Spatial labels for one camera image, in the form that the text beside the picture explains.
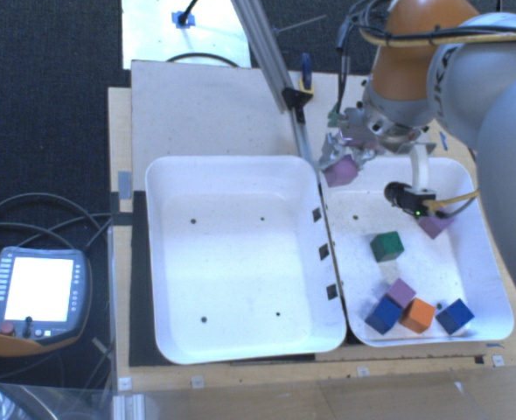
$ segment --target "white tray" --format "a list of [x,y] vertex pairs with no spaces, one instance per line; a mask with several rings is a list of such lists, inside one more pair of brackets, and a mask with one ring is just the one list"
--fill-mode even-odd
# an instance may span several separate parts
[[314,171],[162,157],[146,173],[157,345],[177,364],[327,352],[345,337]]
[[[376,347],[507,337],[513,329],[513,314],[478,204],[472,203],[432,240],[413,217],[392,207],[384,197],[389,182],[411,184],[411,179],[407,157],[378,157],[346,186],[328,188],[322,177],[326,215],[353,333]],[[468,172],[447,158],[429,159],[429,180],[440,200],[473,191]],[[377,263],[370,241],[390,231],[398,232],[405,251],[394,261]],[[398,277],[433,306],[444,308],[461,298],[475,318],[453,336],[435,319],[422,334],[400,324],[384,335],[378,333],[365,318]]]

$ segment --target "cube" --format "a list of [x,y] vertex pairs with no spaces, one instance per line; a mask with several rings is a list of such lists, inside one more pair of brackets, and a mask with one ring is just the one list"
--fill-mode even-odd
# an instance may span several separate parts
[[398,278],[385,294],[390,300],[404,309],[415,296],[415,291],[401,278]]
[[324,170],[326,184],[330,188],[333,186],[346,186],[357,178],[358,174],[357,166],[349,154],[346,154],[339,162]]
[[383,297],[365,322],[380,334],[385,334],[398,321],[402,309],[388,297]]
[[454,218],[437,218],[436,216],[422,216],[417,220],[417,225],[434,240],[445,228],[447,228]]
[[420,298],[414,298],[402,313],[400,323],[416,333],[423,333],[431,326],[435,307]]
[[457,332],[474,318],[474,314],[460,298],[436,315],[439,324],[443,326],[448,334]]
[[394,260],[404,251],[404,247],[397,232],[388,232],[374,237],[371,250],[375,260],[380,263]]

